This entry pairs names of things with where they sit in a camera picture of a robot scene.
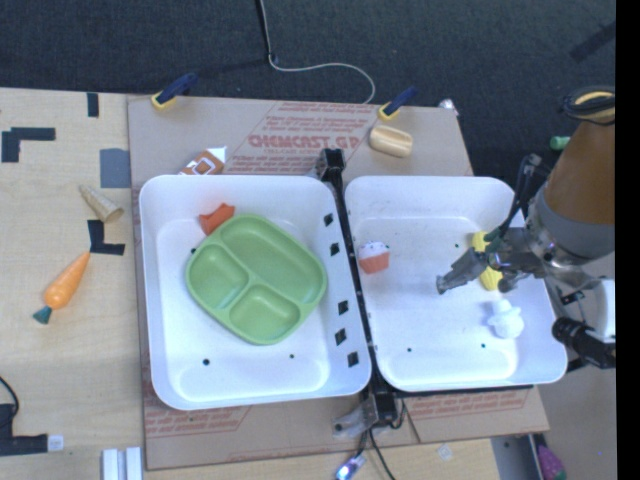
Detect orange toy carrot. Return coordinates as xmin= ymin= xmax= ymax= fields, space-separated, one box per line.
xmin=32 ymin=250 xmax=93 ymax=326

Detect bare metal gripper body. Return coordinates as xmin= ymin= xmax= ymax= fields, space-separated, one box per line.
xmin=492 ymin=223 xmax=601 ymax=283

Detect brown cardboard board, red print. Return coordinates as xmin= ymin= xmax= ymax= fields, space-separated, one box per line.
xmin=126 ymin=94 xmax=551 ymax=472

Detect black cylinder on white bracket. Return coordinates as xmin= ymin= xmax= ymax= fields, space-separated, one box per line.
xmin=551 ymin=277 xmax=617 ymax=371

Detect beige toy ice cream cone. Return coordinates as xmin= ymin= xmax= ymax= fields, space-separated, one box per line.
xmin=78 ymin=183 xmax=125 ymax=225

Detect pink and white toy cupcake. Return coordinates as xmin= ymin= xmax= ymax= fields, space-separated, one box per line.
xmin=356 ymin=240 xmax=392 ymax=276

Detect green divided plate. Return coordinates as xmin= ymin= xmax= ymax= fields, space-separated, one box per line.
xmin=185 ymin=213 xmax=329 ymax=347

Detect tan toy bread bun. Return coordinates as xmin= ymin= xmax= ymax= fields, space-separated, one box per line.
xmin=368 ymin=124 xmax=415 ymax=159

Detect orange and white carton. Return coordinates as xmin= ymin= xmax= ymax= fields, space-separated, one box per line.
xmin=177 ymin=145 xmax=229 ymax=177

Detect orange toy piece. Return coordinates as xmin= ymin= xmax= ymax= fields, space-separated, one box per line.
xmin=198 ymin=202 xmax=237 ymax=236

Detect white toy figure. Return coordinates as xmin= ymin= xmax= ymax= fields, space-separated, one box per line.
xmin=486 ymin=298 xmax=526 ymax=341

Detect yellow toy corn cob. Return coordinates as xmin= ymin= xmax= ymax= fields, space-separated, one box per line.
xmin=470 ymin=230 xmax=503 ymax=292

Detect white plastic tray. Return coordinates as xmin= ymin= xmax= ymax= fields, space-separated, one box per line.
xmin=344 ymin=174 xmax=569 ymax=394
xmin=138 ymin=173 xmax=373 ymax=412

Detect thin black rod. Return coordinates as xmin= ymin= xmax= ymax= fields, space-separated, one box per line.
xmin=331 ymin=177 xmax=387 ymax=394

